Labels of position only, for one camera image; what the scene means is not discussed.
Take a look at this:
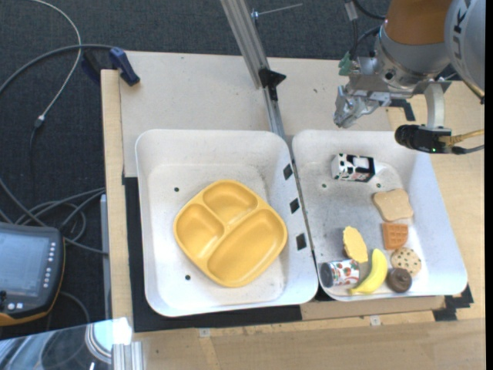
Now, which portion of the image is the pale flat board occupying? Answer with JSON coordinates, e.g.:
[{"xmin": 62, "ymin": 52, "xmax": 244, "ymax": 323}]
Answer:
[{"xmin": 119, "ymin": 51, "xmax": 448, "ymax": 321}]

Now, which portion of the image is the chocolate chip biscuit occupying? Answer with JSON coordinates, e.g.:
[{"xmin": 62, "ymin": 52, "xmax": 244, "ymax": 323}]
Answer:
[{"xmin": 390, "ymin": 247, "xmax": 423, "ymax": 278}]

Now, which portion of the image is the black cylinder on white bracket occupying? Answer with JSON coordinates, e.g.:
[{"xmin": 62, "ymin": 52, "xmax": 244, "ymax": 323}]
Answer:
[{"xmin": 394, "ymin": 82, "xmax": 453, "ymax": 155}]

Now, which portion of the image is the white plastic tray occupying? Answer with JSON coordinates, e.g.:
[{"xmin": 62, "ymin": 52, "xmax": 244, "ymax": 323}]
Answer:
[
  {"xmin": 134, "ymin": 129, "xmax": 320, "ymax": 318},
  {"xmin": 291, "ymin": 129, "xmax": 469, "ymax": 303}
]

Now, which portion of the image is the yellow banana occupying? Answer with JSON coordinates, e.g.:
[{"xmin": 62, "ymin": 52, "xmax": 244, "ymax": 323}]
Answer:
[{"xmin": 348, "ymin": 247, "xmax": 389, "ymax": 296}]

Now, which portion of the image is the tan bread slice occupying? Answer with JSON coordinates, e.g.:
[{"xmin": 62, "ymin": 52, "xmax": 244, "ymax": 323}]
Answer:
[{"xmin": 371, "ymin": 187, "xmax": 414, "ymax": 224}]

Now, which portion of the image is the yellow divided plate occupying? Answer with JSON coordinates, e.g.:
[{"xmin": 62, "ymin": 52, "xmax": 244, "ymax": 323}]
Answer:
[{"xmin": 172, "ymin": 179, "xmax": 289, "ymax": 289}]

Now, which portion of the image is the brown chocolate doughnut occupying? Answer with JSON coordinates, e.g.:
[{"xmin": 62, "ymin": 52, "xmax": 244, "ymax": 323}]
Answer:
[{"xmin": 385, "ymin": 267, "xmax": 414, "ymax": 294}]

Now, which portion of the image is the black and white milk carton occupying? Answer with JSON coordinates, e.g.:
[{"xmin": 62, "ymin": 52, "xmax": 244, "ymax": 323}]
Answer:
[{"xmin": 330, "ymin": 153, "xmax": 376, "ymax": 183}]

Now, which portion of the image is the strawberry print can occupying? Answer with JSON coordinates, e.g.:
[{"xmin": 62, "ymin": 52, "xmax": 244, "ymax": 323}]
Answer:
[{"xmin": 319, "ymin": 258, "xmax": 361, "ymax": 289}]

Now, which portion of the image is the yellow oval toy food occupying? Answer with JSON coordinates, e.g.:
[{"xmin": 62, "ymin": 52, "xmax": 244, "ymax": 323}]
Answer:
[{"xmin": 341, "ymin": 225, "xmax": 370, "ymax": 264}]

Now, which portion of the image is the orange waffle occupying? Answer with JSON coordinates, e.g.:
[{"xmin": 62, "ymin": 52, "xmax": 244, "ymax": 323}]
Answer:
[{"xmin": 381, "ymin": 221, "xmax": 410, "ymax": 251}]

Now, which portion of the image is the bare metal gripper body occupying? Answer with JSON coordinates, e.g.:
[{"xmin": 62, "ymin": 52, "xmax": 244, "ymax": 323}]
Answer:
[{"xmin": 344, "ymin": 56, "xmax": 418, "ymax": 108}]

